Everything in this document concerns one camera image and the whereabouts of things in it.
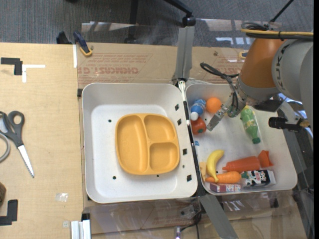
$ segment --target gray carpet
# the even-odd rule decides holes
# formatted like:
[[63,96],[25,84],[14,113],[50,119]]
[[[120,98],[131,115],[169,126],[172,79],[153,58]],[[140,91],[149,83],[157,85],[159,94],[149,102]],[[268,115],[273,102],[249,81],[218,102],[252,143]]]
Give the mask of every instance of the gray carpet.
[[[223,46],[217,36],[230,32],[211,32],[199,19],[225,19],[268,22],[289,0],[180,0],[193,10],[198,19],[194,46]],[[64,31],[81,31],[81,24],[90,21],[129,23],[131,0],[0,0],[0,41],[22,43],[56,43]],[[178,29],[185,13],[162,0],[139,0],[137,39],[151,44],[176,45]],[[311,31],[314,27],[314,0],[294,0],[276,22],[285,31]],[[88,41],[119,42],[126,32],[114,31],[103,39],[95,33]]]

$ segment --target green bottle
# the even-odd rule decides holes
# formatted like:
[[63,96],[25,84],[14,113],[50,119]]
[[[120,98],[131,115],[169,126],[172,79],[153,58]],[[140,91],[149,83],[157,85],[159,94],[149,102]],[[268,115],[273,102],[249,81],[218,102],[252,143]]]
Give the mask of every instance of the green bottle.
[[258,126],[253,110],[251,110],[248,106],[245,106],[245,108],[240,113],[240,117],[243,122],[245,131],[253,139],[253,143],[260,143],[260,138],[258,137]]

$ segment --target scissors blade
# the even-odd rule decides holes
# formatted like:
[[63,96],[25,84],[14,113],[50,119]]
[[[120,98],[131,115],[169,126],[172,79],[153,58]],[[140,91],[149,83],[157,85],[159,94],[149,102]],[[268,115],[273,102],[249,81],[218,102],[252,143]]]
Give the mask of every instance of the scissors blade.
[[21,156],[22,156],[22,158],[24,160],[24,163],[25,163],[29,173],[34,178],[34,172],[33,172],[32,166],[31,166],[31,162],[30,162],[28,154],[26,153],[26,149],[25,149],[24,145],[20,145],[18,147],[18,149],[20,151],[20,154],[21,154]]

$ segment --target scissors handle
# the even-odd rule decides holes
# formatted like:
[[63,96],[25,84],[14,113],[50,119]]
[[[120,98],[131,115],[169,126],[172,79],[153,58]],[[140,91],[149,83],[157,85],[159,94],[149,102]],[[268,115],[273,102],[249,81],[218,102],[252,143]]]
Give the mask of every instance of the scissors handle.
[[[12,141],[14,141],[15,145],[17,147],[23,145],[22,141],[22,126],[24,124],[24,115],[21,112],[18,111],[12,111],[8,115],[4,112],[0,112],[0,115],[2,115],[4,125],[7,129],[7,132],[2,132],[5,136],[10,138]],[[14,118],[18,116],[20,117],[20,122],[15,123]]]

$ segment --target tomato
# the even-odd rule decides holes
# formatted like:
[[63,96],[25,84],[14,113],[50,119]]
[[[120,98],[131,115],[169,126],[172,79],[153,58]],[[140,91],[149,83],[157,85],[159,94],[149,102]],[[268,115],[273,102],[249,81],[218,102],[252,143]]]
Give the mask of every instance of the tomato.
[[201,117],[198,117],[197,120],[191,120],[190,124],[193,134],[204,133],[206,131],[206,124]]

